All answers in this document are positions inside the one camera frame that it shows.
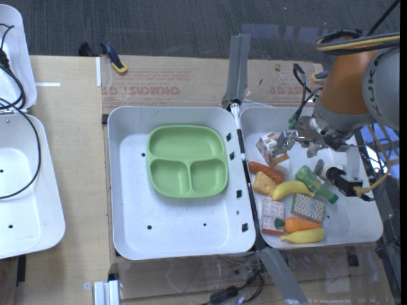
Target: white container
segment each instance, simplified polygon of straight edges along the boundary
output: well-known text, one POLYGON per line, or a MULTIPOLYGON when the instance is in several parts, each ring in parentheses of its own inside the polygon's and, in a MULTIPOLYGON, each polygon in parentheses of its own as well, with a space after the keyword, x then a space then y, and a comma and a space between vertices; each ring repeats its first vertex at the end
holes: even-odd
MULTIPOLYGON (((247 161, 265 164, 256 147, 260 137, 269 132, 277 135, 287 128, 295 108, 250 107, 240 115, 245 157, 247 161)), ((309 115, 311 109, 305 109, 309 115)), ((244 168, 240 158, 237 127, 233 116, 218 107, 119 107, 109 116, 109 152, 111 197, 113 209, 113 240, 117 251, 130 260, 165 257, 214 255, 246 252, 256 238, 244 168), (219 195, 202 199, 169 198, 159 195, 148 177, 145 155, 149 134, 162 125, 205 125, 224 138, 229 161, 227 188, 219 195), (237 191, 242 197, 237 198, 237 191)), ((346 154, 329 149, 307 158, 307 150, 299 143, 288 152, 289 160, 276 169, 294 175, 302 165, 312 170, 318 159, 326 163, 346 165, 346 154)), ((360 178, 367 182, 363 166, 360 178)), ((277 235, 263 234, 269 246, 279 249, 318 247, 326 245, 363 243, 381 237, 383 226, 375 202, 346 197, 335 186, 330 190, 339 196, 335 204, 325 203, 322 221, 326 238, 318 243, 294 244, 280 241, 277 235)), ((261 201, 268 196, 254 192, 261 224, 261 201)), ((293 196, 283 199, 285 216, 290 217, 293 196)))
MULTIPOLYGON (((10 67, 21 81, 26 111, 36 101, 36 87, 29 59, 21 14, 0 4, 0 23, 14 25, 6 35, 3 50, 10 67)), ((0 37, 6 27, 0 27, 0 37)), ((18 98, 14 80, 0 70, 0 97, 18 98)), ((19 112, 0 111, 0 197, 13 194, 33 178, 38 166, 38 142, 30 123, 19 112)), ((65 232, 65 220, 44 126, 27 115, 35 126, 41 146, 41 167, 35 181, 21 193, 0 200, 0 259, 45 250, 55 246, 65 232)))

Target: green plate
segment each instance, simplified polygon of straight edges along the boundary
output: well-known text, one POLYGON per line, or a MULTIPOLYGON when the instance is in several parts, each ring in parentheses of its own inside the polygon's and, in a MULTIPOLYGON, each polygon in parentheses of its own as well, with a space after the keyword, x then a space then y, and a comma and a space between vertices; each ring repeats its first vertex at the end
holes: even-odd
POLYGON ((164 196, 204 198, 223 191, 228 161, 221 136, 207 126, 165 125, 148 137, 148 175, 164 196))

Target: table surface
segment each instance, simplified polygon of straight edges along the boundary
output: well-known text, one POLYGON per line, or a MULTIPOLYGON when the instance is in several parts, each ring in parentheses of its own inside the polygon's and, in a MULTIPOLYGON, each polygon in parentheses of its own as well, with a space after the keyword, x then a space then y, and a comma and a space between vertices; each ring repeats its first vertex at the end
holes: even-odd
MULTIPOLYGON (((106 146, 97 58, 33 55, 31 64, 37 83, 60 83, 60 86, 38 86, 37 103, 30 113, 45 127, 64 209, 66 233, 55 247, 27 254, 25 281, 16 288, 15 304, 91 304, 93 282, 107 281, 111 267, 106 146)), ((358 250, 361 257, 373 253, 367 268, 359 268, 358 274, 352 274, 356 272, 352 271, 355 268, 345 261, 346 270, 341 278, 330 278, 327 268, 325 279, 300 281, 305 295, 317 302, 392 302, 382 262, 374 249, 372 244, 358 250)), ((122 303, 201 304, 207 301, 207 293, 197 293, 129 299, 122 303)), ((269 285, 251 304, 285 302, 275 285, 269 285)))

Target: bottle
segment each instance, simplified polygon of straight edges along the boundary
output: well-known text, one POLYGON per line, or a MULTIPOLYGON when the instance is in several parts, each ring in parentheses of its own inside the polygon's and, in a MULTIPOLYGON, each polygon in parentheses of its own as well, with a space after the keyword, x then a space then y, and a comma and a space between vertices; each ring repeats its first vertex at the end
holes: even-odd
POLYGON ((311 171, 311 169, 306 165, 302 166, 300 170, 298 170, 295 178, 296 180, 300 180, 302 183, 305 183, 305 185, 312 192, 324 196, 332 204, 339 199, 335 193, 332 193, 329 190, 328 185, 320 177, 313 173, 313 171, 311 171))

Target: gray carpet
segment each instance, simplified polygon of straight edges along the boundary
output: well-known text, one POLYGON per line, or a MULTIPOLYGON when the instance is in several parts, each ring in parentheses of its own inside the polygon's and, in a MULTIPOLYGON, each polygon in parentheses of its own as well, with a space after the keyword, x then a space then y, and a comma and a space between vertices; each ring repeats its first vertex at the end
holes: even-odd
MULTIPOLYGON (((309 60, 335 29, 368 31, 394 0, 0 0, 18 9, 32 55, 78 55, 102 40, 119 54, 228 58, 230 36, 252 35, 250 58, 309 60)), ((375 34, 400 31, 398 6, 375 34)))

